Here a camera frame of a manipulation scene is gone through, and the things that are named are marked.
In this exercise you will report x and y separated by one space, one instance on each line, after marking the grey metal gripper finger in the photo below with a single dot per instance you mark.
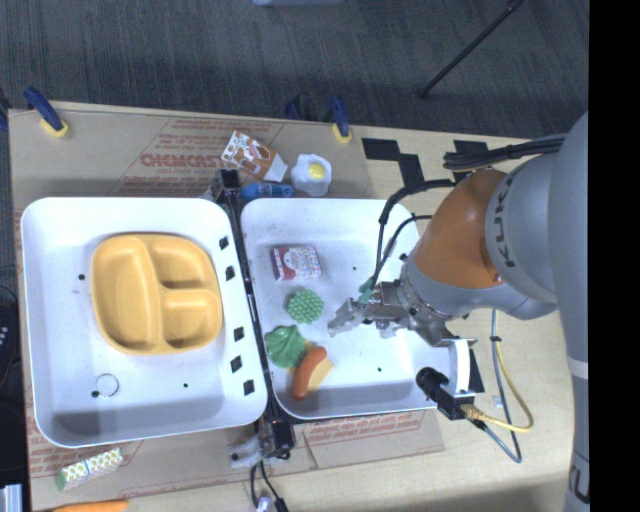
359 305
340 322

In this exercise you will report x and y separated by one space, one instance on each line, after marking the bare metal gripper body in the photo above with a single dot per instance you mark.
395 307

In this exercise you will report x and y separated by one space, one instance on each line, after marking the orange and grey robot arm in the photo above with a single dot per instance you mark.
530 240

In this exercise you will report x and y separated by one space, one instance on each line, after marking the green round peas toy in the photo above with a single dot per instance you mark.
305 306

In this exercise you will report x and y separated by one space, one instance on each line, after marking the white plastic tray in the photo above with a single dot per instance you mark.
370 360
65 310

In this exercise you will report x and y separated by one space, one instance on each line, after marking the yellow cheese slice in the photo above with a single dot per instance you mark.
324 372

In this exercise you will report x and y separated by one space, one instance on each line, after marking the orange sausage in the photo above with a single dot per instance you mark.
306 372

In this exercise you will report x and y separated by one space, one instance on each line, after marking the green lettuce leaf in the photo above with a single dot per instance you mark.
284 346

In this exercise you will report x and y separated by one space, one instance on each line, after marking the red and white carton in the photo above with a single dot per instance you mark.
296 262

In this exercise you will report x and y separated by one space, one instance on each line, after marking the thin black and white rod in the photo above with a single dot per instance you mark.
248 300

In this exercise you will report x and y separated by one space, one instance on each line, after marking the white and yellow fried egg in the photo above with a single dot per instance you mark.
311 175

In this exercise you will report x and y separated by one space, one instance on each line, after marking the blue bottle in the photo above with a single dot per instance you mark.
265 191

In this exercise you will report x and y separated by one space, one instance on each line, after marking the orange and white milk carton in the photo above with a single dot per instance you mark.
252 156

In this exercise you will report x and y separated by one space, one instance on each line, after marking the yellow divided plate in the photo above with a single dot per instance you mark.
130 295

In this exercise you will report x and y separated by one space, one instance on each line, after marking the brown cardboard board red print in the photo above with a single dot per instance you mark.
165 150

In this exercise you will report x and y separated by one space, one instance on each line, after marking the black cylinder on white bracket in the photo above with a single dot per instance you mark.
440 390

